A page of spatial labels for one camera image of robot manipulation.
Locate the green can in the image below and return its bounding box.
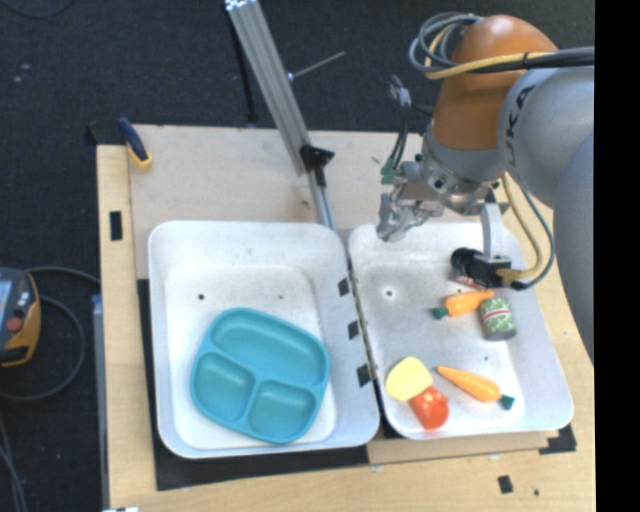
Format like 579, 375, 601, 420
478, 296, 518, 342

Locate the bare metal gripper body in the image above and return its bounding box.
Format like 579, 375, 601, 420
388, 158, 502, 217

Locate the pale wood board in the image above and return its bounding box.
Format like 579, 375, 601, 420
127, 123, 552, 465

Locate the red toy pepper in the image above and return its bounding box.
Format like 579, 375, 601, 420
408, 385, 451, 432

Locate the black cylinder on white bracket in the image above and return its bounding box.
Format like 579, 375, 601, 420
449, 201, 514, 291

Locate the white plastic tray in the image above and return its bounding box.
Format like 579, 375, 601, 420
146, 219, 382, 460
346, 219, 576, 442

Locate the yellow toy slice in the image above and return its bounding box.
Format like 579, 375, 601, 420
384, 355, 435, 403

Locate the blue divided plate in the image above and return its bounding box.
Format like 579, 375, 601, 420
189, 306, 332, 446

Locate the orange carrot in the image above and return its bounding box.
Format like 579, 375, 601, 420
435, 365, 517, 411
431, 289, 497, 322

